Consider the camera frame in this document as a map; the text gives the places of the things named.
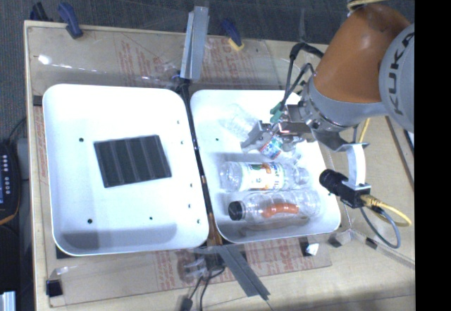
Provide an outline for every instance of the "black bottle cap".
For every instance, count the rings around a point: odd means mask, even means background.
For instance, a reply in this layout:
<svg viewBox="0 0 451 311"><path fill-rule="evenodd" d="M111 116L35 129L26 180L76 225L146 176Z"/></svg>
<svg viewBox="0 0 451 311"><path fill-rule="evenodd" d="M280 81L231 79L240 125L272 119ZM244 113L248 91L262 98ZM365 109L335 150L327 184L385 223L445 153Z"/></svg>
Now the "black bottle cap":
<svg viewBox="0 0 451 311"><path fill-rule="evenodd" d="M243 208L240 201L234 201L228 205L228 215L233 221L239 221L242 219Z"/></svg>

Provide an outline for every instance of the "black rectangular patch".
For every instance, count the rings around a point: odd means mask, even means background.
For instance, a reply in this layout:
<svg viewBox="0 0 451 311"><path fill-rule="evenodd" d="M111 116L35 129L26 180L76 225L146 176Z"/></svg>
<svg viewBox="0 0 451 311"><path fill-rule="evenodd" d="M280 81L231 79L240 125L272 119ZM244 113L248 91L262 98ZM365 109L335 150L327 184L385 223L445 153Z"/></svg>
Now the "black rectangular patch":
<svg viewBox="0 0 451 311"><path fill-rule="evenodd" d="M171 177L159 135L95 142L105 188Z"/></svg>

